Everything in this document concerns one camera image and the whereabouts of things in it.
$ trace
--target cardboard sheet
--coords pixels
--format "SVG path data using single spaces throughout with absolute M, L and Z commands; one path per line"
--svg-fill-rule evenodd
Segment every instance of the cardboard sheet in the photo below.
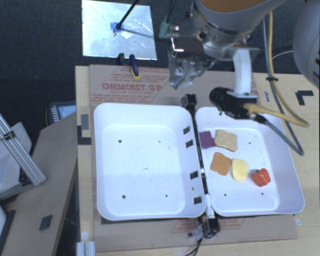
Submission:
M 185 94 L 196 94 L 196 108 L 212 106 L 211 90 L 216 87 L 233 88 L 235 76 L 232 72 L 204 73 L 194 80 L 193 86 L 175 90 L 169 85 L 169 71 L 165 68 L 141 67 L 141 80 L 134 80 L 126 66 L 90 66 L 91 114 L 104 102 L 179 105 Z M 258 94 L 252 80 L 251 92 Z M 195 245 L 188 239 L 188 231 L 196 228 L 197 219 L 162 219 L 145 221 L 107 221 L 97 210 L 97 181 L 95 174 L 94 124 L 92 132 L 93 212 L 94 240 L 97 252 L 136 250 Z M 242 218 L 223 218 L 221 231 L 203 244 L 226 244 L 254 241 L 285 240 L 297 238 L 295 223 L 291 215 L 271 215 Z

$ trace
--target white container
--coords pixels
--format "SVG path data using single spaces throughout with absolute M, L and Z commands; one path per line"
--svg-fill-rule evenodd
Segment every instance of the white container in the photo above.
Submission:
M 268 120 L 283 131 L 281 121 Z M 266 125 L 219 115 L 214 107 L 197 111 L 199 132 L 217 129 L 237 134 L 236 152 L 202 149 L 213 210 L 226 217 L 293 214 L 304 197 L 288 146 Z M 112 221 L 193 218 L 206 201 L 190 114 L 179 106 L 104 103 L 94 111 L 97 207 Z M 271 182 L 258 187 L 250 179 L 210 170 L 215 152 L 247 162 L 249 172 L 266 168 Z
M 97 207 L 104 218 L 191 218 L 204 212 L 200 164 L 187 110 L 104 103 L 94 111 L 94 130 Z
M 270 123 L 284 132 L 281 120 L 264 115 Z M 210 204 L 214 211 L 225 217 L 295 214 L 305 206 L 304 196 L 288 145 L 268 126 L 249 119 L 235 120 L 215 107 L 202 107 L 196 112 L 199 133 L 210 131 L 214 138 L 216 130 L 223 129 L 237 135 L 237 150 L 231 152 L 221 147 L 202 149 Z M 222 176 L 210 170 L 216 152 L 230 159 L 238 158 L 248 164 L 248 178 L 237 182 L 231 171 Z M 257 186 L 251 175 L 266 168 L 270 182 Z

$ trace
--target toy food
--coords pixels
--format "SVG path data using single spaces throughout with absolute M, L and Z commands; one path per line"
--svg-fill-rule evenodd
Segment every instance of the toy food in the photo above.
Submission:
M 227 150 L 234 152 L 238 148 L 237 135 L 234 134 L 233 132 L 218 129 L 218 130 L 216 130 L 214 144 L 217 147 L 224 148 L 224 149 L 227 149 Z
M 270 182 L 270 176 L 267 169 L 262 168 L 261 170 L 256 170 L 254 174 L 251 176 L 252 180 L 259 187 L 265 186 Z
M 201 148 L 206 150 L 215 146 L 214 138 L 211 136 L 210 131 L 199 132 Z
M 231 165 L 231 159 L 224 156 L 223 154 L 216 152 L 213 156 L 210 169 L 217 172 L 223 176 L 226 176 L 229 172 L 229 167 Z
M 248 177 L 248 164 L 238 158 L 232 159 L 232 176 L 236 182 L 243 182 Z

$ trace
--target metal plate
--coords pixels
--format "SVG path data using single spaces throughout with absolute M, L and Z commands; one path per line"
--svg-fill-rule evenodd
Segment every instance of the metal plate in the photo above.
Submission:
M 113 33 L 130 4 L 82 1 L 82 46 L 83 55 L 116 58 L 124 53 L 125 58 L 134 54 L 140 60 L 157 60 L 154 30 L 150 7 L 136 5 L 122 24 L 122 30 Z

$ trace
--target red bell pepper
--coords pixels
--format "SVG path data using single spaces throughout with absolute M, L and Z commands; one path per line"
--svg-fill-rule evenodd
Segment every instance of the red bell pepper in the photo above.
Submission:
M 257 170 L 256 173 L 252 174 L 252 180 L 259 187 L 265 186 L 270 182 L 270 176 L 267 169 L 262 168 L 261 170 Z

